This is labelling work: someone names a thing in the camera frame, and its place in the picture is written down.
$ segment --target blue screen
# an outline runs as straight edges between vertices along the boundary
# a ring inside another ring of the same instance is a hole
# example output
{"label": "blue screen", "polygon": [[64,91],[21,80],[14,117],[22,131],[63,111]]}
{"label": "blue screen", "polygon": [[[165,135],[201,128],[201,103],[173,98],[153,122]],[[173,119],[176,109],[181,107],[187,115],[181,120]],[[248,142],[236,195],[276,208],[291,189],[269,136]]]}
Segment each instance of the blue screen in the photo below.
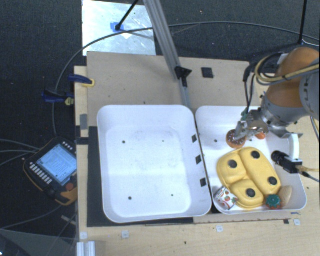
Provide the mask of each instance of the blue screen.
{"label": "blue screen", "polygon": [[50,173],[62,186],[70,180],[70,176],[77,170],[77,159],[60,144],[36,163]]}

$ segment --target white tray with objects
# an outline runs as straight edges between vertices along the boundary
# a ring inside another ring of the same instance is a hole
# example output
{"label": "white tray with objects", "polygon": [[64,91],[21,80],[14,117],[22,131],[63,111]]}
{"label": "white tray with objects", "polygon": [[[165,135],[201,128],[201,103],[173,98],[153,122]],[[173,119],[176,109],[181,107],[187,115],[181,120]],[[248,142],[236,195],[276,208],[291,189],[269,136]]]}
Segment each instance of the white tray with objects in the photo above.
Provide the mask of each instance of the white tray with objects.
{"label": "white tray with objects", "polygon": [[[228,146],[226,135],[230,130],[236,128],[244,109],[245,107],[239,106],[203,106],[196,112],[197,128],[213,196],[223,186],[217,174],[217,163],[221,157],[234,150]],[[298,147],[294,150],[299,152],[299,142],[295,142],[293,145],[290,139],[282,139],[269,132],[264,140],[253,137],[252,141],[247,141],[244,146],[260,150],[274,167],[282,186],[292,186],[292,195],[289,203],[284,208],[276,211],[304,208],[307,204],[307,195],[299,174],[289,174],[271,159],[271,154],[274,151],[289,155],[293,147]],[[237,205],[227,210],[220,206],[214,198],[213,203],[221,213],[227,215],[270,211],[266,206],[247,210]]]}
{"label": "white tray with objects", "polygon": [[102,199],[115,223],[203,216],[212,207],[193,113],[109,105],[97,115]]}

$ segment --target black dot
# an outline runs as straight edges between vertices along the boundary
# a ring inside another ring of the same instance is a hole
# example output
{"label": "black dot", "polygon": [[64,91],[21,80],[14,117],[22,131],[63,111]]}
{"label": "black dot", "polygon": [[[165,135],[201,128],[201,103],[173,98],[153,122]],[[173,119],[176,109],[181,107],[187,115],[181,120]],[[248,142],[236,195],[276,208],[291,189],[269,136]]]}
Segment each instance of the black dot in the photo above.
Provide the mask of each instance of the black dot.
{"label": "black dot", "polygon": [[277,179],[275,177],[270,177],[268,179],[268,181],[269,181],[270,185],[273,185],[273,186],[278,184],[278,181],[277,181]]}
{"label": "black dot", "polygon": [[256,192],[252,188],[249,188],[246,190],[246,195],[250,198],[254,198],[256,196]]}
{"label": "black dot", "polygon": [[234,169],[234,168],[237,168],[238,164],[235,160],[230,160],[228,162],[228,166],[230,166],[230,168]]}
{"label": "black dot", "polygon": [[258,151],[252,151],[251,152],[251,156],[254,158],[254,159],[259,159],[260,158],[260,154]]}

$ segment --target black clamp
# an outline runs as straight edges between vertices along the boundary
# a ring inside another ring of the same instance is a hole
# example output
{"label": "black clamp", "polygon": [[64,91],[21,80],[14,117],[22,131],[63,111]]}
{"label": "black clamp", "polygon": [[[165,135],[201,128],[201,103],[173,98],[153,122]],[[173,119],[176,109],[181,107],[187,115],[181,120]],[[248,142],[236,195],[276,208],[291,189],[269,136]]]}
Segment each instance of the black clamp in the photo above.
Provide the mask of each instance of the black clamp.
{"label": "black clamp", "polygon": [[182,86],[187,88],[188,87],[187,77],[190,75],[192,70],[181,67],[181,66],[176,66],[174,71],[175,71],[176,77],[182,80]]}

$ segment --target black floor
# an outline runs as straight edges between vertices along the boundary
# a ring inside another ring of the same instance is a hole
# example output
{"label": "black floor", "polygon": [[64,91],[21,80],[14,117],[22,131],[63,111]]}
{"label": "black floor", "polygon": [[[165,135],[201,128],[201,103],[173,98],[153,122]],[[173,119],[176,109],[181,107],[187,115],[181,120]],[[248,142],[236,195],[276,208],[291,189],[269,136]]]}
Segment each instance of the black floor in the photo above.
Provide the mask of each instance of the black floor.
{"label": "black floor", "polygon": [[[109,1],[132,3],[133,1]],[[191,22],[240,22],[282,28],[299,33],[302,0],[162,0],[169,24]],[[304,34],[319,38],[320,1],[309,0]],[[69,58],[82,47],[81,0],[0,1],[0,139],[43,147],[54,137],[52,106],[42,101],[44,88],[54,89]],[[271,28],[235,23],[202,24],[189,30],[171,31],[181,57],[212,58],[253,62],[278,51],[288,52],[300,45],[299,35]],[[307,42],[319,40],[304,37]],[[84,65],[78,56],[68,68]],[[70,92],[66,76],[60,90]],[[74,109],[56,104],[59,135],[74,140]],[[0,151],[26,150],[0,142]],[[0,164],[22,153],[2,152]],[[0,167],[0,228],[46,214],[59,205],[40,192],[23,173],[23,159]],[[58,236],[75,205],[61,207],[42,219],[17,225],[10,230]],[[61,234],[74,237],[74,226]]]}

